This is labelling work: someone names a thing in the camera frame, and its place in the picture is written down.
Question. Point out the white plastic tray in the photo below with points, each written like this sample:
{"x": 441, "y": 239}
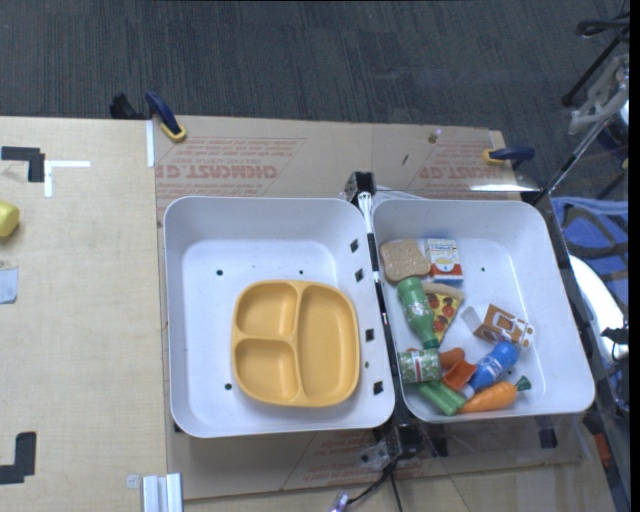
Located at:
{"x": 545, "y": 300}
{"x": 210, "y": 320}

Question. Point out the blue bottle with white label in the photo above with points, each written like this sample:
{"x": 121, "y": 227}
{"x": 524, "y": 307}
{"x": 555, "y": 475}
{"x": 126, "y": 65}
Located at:
{"x": 492, "y": 367}

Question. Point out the brown bread slice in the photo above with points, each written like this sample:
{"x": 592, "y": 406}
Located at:
{"x": 403, "y": 259}

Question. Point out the yellow rounded object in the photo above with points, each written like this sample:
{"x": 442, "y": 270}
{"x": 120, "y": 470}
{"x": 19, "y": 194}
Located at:
{"x": 7, "y": 219}

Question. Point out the orange carrot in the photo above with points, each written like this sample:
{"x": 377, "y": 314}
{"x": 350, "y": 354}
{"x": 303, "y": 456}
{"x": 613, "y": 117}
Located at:
{"x": 492, "y": 397}

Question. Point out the white and red carton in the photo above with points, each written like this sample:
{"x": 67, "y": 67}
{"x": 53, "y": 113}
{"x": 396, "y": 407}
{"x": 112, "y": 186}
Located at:
{"x": 444, "y": 257}

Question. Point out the orange sausage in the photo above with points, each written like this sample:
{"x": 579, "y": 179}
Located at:
{"x": 452, "y": 356}

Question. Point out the orange wedge piece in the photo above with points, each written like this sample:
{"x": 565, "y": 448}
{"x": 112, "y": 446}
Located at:
{"x": 459, "y": 374}

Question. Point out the brown and white carton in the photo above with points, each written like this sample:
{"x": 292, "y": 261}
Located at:
{"x": 505, "y": 325}

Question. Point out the yellow divided plate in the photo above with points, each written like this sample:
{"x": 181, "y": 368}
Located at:
{"x": 320, "y": 340}

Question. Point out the green and red can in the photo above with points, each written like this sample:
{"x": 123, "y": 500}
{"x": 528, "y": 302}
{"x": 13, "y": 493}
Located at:
{"x": 419, "y": 366}

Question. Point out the green bottle with label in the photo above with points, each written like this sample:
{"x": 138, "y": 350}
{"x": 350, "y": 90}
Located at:
{"x": 417, "y": 310}

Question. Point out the brown cardboard board red print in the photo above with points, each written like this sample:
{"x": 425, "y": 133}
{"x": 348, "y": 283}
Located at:
{"x": 320, "y": 150}

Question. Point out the pizza slice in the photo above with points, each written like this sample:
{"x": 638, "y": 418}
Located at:
{"x": 442, "y": 310}

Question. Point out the plain green bottle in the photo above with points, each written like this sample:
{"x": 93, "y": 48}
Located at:
{"x": 442, "y": 396}

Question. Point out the thin black and white rod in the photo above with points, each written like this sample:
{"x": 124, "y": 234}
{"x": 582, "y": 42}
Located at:
{"x": 372, "y": 250}

